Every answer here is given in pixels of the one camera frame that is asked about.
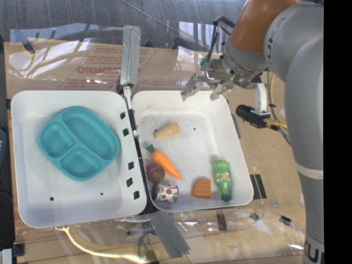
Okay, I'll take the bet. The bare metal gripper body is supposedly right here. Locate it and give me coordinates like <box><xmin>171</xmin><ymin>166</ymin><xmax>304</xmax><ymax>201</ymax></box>
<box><xmin>205</xmin><ymin>58</ymin><xmax>264</xmax><ymax>91</ymax></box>

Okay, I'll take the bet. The white plastic tray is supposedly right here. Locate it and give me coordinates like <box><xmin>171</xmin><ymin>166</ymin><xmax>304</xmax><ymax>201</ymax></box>
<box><xmin>10</xmin><ymin>90</ymin><xmax>147</xmax><ymax>229</ymax></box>
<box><xmin>131</xmin><ymin>90</ymin><xmax>254</xmax><ymax>213</ymax></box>

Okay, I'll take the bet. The beige ice cream cone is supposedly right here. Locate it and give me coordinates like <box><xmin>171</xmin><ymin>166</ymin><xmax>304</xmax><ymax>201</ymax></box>
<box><xmin>153</xmin><ymin>122</ymin><xmax>182</xmax><ymax>139</ymax></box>

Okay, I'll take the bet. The orange carrot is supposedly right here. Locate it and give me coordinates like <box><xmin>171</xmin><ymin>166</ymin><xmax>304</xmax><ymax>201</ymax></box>
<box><xmin>145</xmin><ymin>144</ymin><xmax>182</xmax><ymax>180</ymax></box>

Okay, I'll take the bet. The brown cardboard board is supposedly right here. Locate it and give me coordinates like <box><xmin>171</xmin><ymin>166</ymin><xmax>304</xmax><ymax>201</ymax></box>
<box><xmin>3</xmin><ymin>38</ymin><xmax>306</xmax><ymax>264</ymax></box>

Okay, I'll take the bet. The green bottle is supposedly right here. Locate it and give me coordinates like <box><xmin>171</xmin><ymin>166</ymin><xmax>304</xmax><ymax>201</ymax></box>
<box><xmin>213</xmin><ymin>159</ymin><xmax>233</xmax><ymax>202</ymax></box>

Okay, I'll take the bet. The purple and brown round toy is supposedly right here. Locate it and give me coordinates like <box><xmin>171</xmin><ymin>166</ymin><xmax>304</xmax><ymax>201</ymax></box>
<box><xmin>146</xmin><ymin>163</ymin><xmax>166</xmax><ymax>184</ymax></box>

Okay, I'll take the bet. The orange waffle piece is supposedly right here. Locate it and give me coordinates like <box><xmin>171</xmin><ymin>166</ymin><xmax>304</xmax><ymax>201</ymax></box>
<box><xmin>191</xmin><ymin>177</ymin><xmax>212</xmax><ymax>199</ymax></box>

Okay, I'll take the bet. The small can with red print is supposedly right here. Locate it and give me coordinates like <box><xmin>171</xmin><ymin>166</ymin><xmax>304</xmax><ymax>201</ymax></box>
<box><xmin>152</xmin><ymin>183</ymin><xmax>179</xmax><ymax>203</ymax></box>

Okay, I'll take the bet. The blue divided plate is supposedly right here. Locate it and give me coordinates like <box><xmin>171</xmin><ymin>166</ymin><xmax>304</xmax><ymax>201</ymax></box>
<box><xmin>38</xmin><ymin>106</ymin><xmax>121</xmax><ymax>182</ymax></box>

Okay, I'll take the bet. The black cylinder on white bracket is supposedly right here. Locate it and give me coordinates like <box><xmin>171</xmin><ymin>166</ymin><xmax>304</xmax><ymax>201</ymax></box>
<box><xmin>235</xmin><ymin>82</ymin><xmax>272</xmax><ymax>129</ymax></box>

